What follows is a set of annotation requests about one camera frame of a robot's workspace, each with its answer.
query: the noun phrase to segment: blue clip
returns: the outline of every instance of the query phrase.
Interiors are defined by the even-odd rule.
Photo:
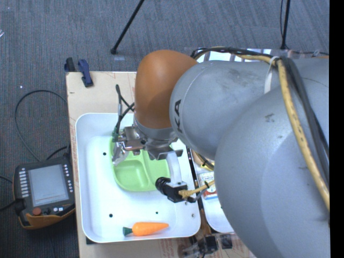
[[[90,68],[89,68],[86,60],[80,59],[77,64],[79,66],[80,72],[82,72],[84,75],[83,77],[81,77],[81,79],[82,79],[82,82],[84,83],[85,87],[93,86],[93,81],[92,81],[91,75],[90,75]]]

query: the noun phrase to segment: white cable tie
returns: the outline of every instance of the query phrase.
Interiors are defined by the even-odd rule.
[[[279,58],[278,56],[273,56],[270,59],[270,66],[268,69],[268,73],[265,77],[265,85],[264,85],[264,94],[266,94],[267,92],[269,92],[271,90],[271,81],[273,79],[273,69],[271,68],[271,66],[273,65],[273,61],[275,59]]]

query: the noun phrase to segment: green plate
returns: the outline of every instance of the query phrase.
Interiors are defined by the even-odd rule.
[[[148,152],[141,150],[140,155],[129,152],[128,157],[114,166],[112,163],[114,143],[110,139],[110,165],[117,184],[127,191],[156,190],[155,181],[160,177],[170,178],[166,160],[151,160]]]

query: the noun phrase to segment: toy carrot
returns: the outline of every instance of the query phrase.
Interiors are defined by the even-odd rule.
[[[151,235],[166,227],[168,227],[166,223],[140,221],[135,223],[132,228],[123,227],[123,234],[124,236],[130,233],[133,233],[135,236]]]

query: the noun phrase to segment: tripod leg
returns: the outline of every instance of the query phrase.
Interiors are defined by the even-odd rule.
[[[281,45],[281,49],[286,49],[285,38],[286,38],[286,28],[287,28],[287,26],[288,26],[289,8],[290,8],[290,0],[287,0],[287,1],[286,1],[285,20],[284,20],[284,30],[283,30],[283,35],[282,35],[282,45]]]
[[[116,54],[116,53],[117,53],[117,47],[118,47],[118,45],[119,45],[120,42],[122,41],[122,38],[124,37],[125,33],[126,33],[127,30],[129,29],[131,22],[134,20],[136,14],[137,14],[138,11],[140,10],[140,8],[141,8],[141,6],[142,6],[142,4],[143,4],[144,1],[145,1],[145,0],[140,0],[139,4],[137,5],[136,9],[134,10],[133,14],[131,15],[131,17],[130,17],[128,23],[126,24],[124,30],[122,31],[121,35],[119,36],[119,38],[118,38],[118,40],[117,40],[115,46],[111,49],[111,53],[112,53],[112,54]]]

